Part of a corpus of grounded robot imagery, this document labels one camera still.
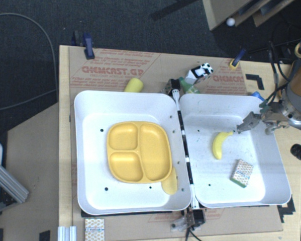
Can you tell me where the white orange patterned carton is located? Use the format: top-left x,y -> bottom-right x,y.
83,217 -> 107,241
229,158 -> 255,189

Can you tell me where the black and white cow carton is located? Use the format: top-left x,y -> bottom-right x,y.
184,61 -> 215,87

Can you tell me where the black cylinder on white bracket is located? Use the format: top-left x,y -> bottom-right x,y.
290,143 -> 301,162

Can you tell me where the thin black and white rod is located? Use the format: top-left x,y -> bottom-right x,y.
166,89 -> 206,209

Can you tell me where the yellow divided plate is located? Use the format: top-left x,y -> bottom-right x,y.
104,119 -> 175,186

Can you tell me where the pale yellow rounded toy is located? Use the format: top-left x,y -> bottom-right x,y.
123,77 -> 145,94

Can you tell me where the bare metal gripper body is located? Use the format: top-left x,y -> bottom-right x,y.
259,100 -> 301,131

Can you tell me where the blue rounded object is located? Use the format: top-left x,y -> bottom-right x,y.
250,91 -> 266,102

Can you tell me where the green plastic bottle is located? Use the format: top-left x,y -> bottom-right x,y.
177,76 -> 203,95

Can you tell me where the brown cardboard board red print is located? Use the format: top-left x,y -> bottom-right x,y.
58,46 -> 293,241

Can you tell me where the white plastic tray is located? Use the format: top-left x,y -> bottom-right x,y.
68,88 -> 198,221
173,91 -> 297,213

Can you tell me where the yellow banana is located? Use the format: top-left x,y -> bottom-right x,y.
211,130 -> 235,161

